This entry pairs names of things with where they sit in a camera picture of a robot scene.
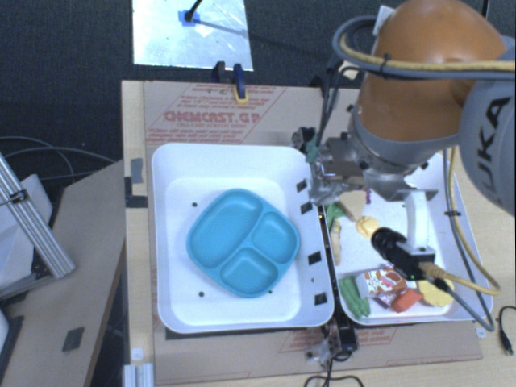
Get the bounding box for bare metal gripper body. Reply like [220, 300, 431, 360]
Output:
[318, 136, 409, 202]

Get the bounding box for tan bread slice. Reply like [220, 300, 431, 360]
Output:
[337, 190, 368, 223]

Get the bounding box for beige toy biscuit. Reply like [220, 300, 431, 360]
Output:
[329, 219, 344, 266]

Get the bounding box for yellow toy food piece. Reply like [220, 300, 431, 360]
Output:
[355, 215, 381, 239]

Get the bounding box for thin black rod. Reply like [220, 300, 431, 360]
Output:
[318, 204, 344, 327]

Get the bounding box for white plastic tray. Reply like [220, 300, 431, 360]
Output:
[318, 151, 495, 327]
[151, 142, 336, 335]

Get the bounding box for blue divided plate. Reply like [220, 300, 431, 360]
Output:
[185, 188, 302, 299]

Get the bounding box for white carton with colourful print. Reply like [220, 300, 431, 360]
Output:
[354, 267, 409, 300]

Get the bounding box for green toy pea pod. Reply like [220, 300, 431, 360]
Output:
[337, 275, 372, 321]

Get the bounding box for brown cardboard board red print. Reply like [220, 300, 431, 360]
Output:
[143, 81, 484, 386]

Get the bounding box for black block with thin wires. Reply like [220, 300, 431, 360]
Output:
[322, 319, 360, 363]
[291, 126, 320, 153]

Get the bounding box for black cylinder on white bracket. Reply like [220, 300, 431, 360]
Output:
[370, 189, 439, 282]

